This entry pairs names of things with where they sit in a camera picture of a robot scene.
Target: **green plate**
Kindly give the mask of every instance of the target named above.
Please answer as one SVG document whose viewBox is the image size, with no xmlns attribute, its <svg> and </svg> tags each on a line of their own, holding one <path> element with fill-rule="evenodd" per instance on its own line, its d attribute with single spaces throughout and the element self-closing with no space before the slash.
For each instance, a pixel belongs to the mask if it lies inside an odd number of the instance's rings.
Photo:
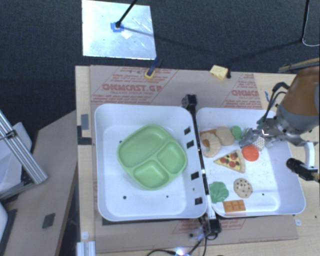
<svg viewBox="0 0 320 256">
<path fill-rule="evenodd" d="M 145 125 L 125 138 L 117 159 L 143 188 L 158 190 L 171 182 L 187 165 L 187 155 L 161 126 Z"/>
</svg>

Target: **black fabric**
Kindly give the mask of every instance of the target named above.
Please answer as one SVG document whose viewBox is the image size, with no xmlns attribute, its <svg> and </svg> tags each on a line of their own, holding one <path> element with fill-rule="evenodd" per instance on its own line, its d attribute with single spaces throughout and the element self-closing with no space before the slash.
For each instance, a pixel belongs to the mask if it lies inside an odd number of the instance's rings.
<svg viewBox="0 0 320 256">
<path fill-rule="evenodd" d="M 110 1 L 131 3 L 130 0 Z M 139 0 L 149 5 L 162 68 L 277 72 L 319 57 L 300 42 L 304 0 Z M 319 43 L 320 0 L 305 40 Z M 0 109 L 32 136 L 76 108 L 75 66 L 149 67 L 151 61 L 82 55 L 80 0 L 0 1 Z"/>
</svg>

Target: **pizza slice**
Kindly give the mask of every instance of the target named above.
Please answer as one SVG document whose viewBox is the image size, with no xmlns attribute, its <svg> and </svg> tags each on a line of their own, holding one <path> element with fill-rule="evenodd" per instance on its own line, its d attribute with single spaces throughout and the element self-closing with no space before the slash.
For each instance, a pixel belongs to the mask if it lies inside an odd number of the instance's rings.
<svg viewBox="0 0 320 256">
<path fill-rule="evenodd" d="M 233 151 L 213 162 L 242 174 L 246 171 L 245 158 L 241 150 Z"/>
</svg>

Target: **blue tape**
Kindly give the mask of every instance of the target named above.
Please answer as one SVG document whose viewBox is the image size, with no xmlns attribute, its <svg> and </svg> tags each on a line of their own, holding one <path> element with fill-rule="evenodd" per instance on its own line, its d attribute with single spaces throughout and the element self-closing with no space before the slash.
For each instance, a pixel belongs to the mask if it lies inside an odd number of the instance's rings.
<svg viewBox="0 0 320 256">
<path fill-rule="evenodd" d="M 156 68 L 157 64 L 159 63 L 159 61 L 160 61 L 160 58 L 158 58 L 158 57 L 156 57 L 154 59 L 154 61 L 152 62 L 151 66 L 149 68 L 149 71 L 146 73 L 146 75 L 148 77 L 150 77 L 152 75 L 152 72 L 155 70 L 155 68 Z"/>
<path fill-rule="evenodd" d="M 115 22 L 110 23 L 110 27 L 111 27 L 112 31 L 115 32 L 115 33 L 118 33 L 118 32 L 121 32 L 121 31 L 125 30 L 125 28 L 122 25 L 120 25 L 120 27 L 117 28 Z"/>
<path fill-rule="evenodd" d="M 267 93 L 266 91 L 264 91 L 264 94 L 265 94 L 266 100 L 269 102 L 270 100 L 269 100 L 269 95 L 268 95 L 268 93 Z"/>
</svg>

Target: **robotic hand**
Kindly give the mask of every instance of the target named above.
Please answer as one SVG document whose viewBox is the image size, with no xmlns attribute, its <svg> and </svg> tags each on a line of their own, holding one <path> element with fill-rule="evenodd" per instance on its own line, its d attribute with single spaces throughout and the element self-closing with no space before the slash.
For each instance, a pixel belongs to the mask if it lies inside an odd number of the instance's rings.
<svg viewBox="0 0 320 256">
<path fill-rule="evenodd" d="M 284 88 L 287 92 L 276 91 Z M 268 112 L 275 104 L 279 94 L 285 94 L 277 106 L 276 115 L 267 118 Z M 318 169 L 314 167 L 314 145 L 301 138 L 301 134 L 310 132 L 319 125 L 319 66 L 300 70 L 291 86 L 284 82 L 277 83 L 272 89 L 265 115 L 257 122 L 257 129 L 249 129 L 239 142 L 240 147 L 253 143 L 258 137 L 265 139 L 266 146 L 274 141 L 288 141 L 297 147 L 304 147 L 305 163 L 290 158 L 286 166 L 306 181 L 319 182 Z"/>
</svg>

